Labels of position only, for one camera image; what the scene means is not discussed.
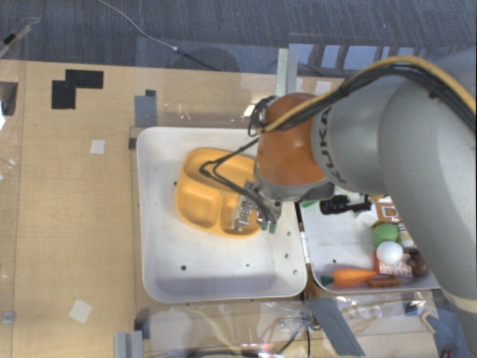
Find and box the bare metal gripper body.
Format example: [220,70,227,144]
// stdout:
[242,180,283,226]

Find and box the orange divided plate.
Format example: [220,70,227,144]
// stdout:
[174,147,264,240]

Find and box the white plastic tray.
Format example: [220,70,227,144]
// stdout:
[297,195,443,295]
[136,126,309,305]

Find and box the orange carrot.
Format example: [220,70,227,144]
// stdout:
[320,268,379,289]

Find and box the green ball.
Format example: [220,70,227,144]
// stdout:
[371,222,400,248]

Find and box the orange and white carton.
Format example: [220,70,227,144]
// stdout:
[372,195,403,227]

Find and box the white egg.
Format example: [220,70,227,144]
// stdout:
[376,240,405,266]

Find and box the brown sausage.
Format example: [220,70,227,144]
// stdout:
[366,277,402,289]

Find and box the small can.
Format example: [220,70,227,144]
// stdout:
[396,222,417,249]

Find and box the orange and white packet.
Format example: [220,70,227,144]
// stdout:
[373,251,415,277]

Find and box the brown mushroom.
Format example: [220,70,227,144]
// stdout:
[405,251,428,278]

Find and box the black cylinder on white bracket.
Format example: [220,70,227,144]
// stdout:
[319,193,377,216]

